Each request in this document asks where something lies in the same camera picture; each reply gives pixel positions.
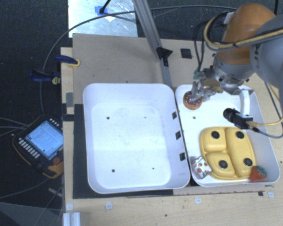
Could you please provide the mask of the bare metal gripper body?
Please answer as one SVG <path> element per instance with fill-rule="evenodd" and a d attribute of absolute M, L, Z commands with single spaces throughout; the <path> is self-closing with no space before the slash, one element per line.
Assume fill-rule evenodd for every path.
<path fill-rule="evenodd" d="M 202 95 L 207 89 L 214 91 L 214 94 L 227 92 L 230 95 L 239 95 L 241 92 L 241 80 L 226 74 L 219 66 L 203 69 L 198 79 L 201 82 Z"/>

